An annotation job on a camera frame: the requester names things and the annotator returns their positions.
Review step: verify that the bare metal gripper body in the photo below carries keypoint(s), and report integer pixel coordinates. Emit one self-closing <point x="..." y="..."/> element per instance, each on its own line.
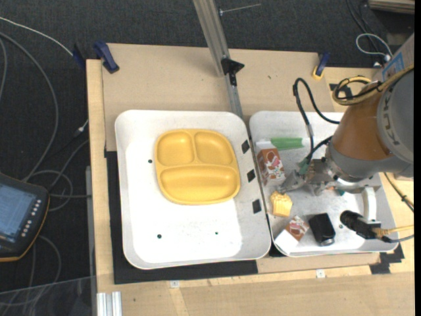
<point x="320" y="171"/>

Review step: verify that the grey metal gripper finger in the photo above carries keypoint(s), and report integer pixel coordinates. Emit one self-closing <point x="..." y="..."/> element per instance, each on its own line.
<point x="315" y="188"/>
<point x="292" y="181"/>

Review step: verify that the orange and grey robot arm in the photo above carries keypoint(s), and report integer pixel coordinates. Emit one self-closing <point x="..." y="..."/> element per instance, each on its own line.
<point x="361" y="137"/>

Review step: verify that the white plastic tray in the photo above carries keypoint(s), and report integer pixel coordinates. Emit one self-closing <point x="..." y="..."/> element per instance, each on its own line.
<point x="184" y="235"/>
<point x="329" y="206"/>

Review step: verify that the green packet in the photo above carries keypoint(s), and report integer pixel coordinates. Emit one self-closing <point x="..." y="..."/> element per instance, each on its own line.
<point x="286" y="142"/>

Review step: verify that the black bottle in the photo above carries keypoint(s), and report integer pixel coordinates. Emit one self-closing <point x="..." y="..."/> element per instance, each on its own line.
<point x="321" y="227"/>

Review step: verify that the brown and white carton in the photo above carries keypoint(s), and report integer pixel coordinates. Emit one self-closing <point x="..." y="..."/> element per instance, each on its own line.
<point x="292" y="232"/>

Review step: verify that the yellow divided plate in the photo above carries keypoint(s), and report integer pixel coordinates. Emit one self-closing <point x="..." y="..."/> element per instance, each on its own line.
<point x="197" y="166"/>

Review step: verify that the cardboard box with blue label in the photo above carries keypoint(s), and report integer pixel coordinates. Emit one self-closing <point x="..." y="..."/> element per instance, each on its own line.
<point x="399" y="61"/>

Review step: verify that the brown cardboard board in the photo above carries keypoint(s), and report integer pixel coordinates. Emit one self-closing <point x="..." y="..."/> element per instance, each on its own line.
<point x="171" y="84"/>

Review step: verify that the black cylinder on white bracket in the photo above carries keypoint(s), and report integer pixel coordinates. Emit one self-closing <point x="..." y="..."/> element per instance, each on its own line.
<point x="360" y="224"/>

